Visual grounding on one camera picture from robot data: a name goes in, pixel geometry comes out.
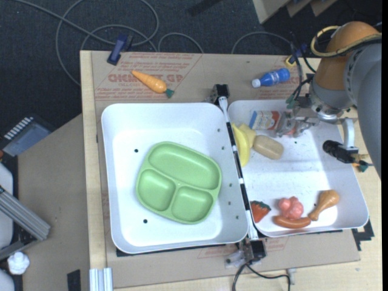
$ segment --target green divided plate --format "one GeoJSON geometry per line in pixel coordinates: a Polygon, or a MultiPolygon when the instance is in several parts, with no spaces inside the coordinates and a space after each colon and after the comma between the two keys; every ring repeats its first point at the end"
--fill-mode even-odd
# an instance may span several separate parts
{"type": "Polygon", "coordinates": [[[212,158],[168,141],[149,150],[136,180],[144,207],[186,224],[207,218],[220,188],[221,169],[212,158]]]}

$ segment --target toy banana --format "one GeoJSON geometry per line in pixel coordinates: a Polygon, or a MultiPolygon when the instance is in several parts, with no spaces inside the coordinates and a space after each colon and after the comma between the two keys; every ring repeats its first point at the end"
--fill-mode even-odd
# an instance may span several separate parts
{"type": "Polygon", "coordinates": [[[239,129],[234,123],[231,124],[233,129],[233,135],[235,137],[238,157],[241,167],[244,167],[249,161],[250,144],[247,134],[239,129]]]}
{"type": "Polygon", "coordinates": [[[256,137],[256,131],[254,131],[253,129],[251,129],[247,124],[245,123],[242,123],[239,127],[238,127],[242,132],[246,133],[247,136],[248,136],[248,140],[249,140],[249,147],[252,148],[253,147],[253,142],[255,140],[255,137],[256,137]]]}

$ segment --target toy sausage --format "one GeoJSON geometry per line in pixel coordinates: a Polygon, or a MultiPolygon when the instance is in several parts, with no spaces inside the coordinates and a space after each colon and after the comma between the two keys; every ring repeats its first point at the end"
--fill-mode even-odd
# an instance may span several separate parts
{"type": "Polygon", "coordinates": [[[281,227],[286,227],[288,229],[300,229],[301,227],[309,226],[311,223],[311,219],[309,217],[304,217],[300,219],[287,219],[283,216],[274,216],[273,222],[276,225],[281,227]]]}

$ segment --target white tray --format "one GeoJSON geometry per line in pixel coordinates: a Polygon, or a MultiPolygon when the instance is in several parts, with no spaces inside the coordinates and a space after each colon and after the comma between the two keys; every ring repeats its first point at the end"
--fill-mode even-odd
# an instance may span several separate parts
{"type": "Polygon", "coordinates": [[[235,243],[248,222],[222,111],[213,104],[113,104],[102,113],[110,224],[116,247],[136,254],[235,243]],[[135,182],[149,149],[172,141],[213,158],[222,185],[211,214],[199,224],[157,215],[138,201],[135,182]]]}
{"type": "MultiPolygon", "coordinates": [[[[284,111],[284,100],[235,101],[229,107],[231,122],[237,126],[249,124],[254,110],[284,111]]],[[[260,130],[260,135],[274,137],[274,131],[260,130]]],[[[300,137],[274,138],[284,146],[279,160],[272,160],[251,149],[250,160],[242,173],[250,201],[268,204],[272,210],[256,228],[266,236],[276,237],[299,233],[325,232],[351,229],[365,225],[368,209],[354,173],[353,166],[337,161],[325,153],[322,145],[326,140],[342,143],[337,125],[321,122],[306,130],[300,137]],[[339,203],[323,211],[318,221],[303,229],[285,229],[272,222],[279,215],[278,201],[296,196],[304,205],[304,215],[314,208],[323,190],[334,189],[340,195],[339,203]]]]}

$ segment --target toy bottle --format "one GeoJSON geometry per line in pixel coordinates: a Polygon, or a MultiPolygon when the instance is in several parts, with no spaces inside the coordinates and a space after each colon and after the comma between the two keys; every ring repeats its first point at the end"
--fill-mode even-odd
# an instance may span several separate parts
{"type": "Polygon", "coordinates": [[[290,72],[287,68],[281,68],[266,73],[260,79],[252,80],[252,86],[254,88],[260,86],[272,86],[280,82],[286,82],[290,79],[290,72]]]}

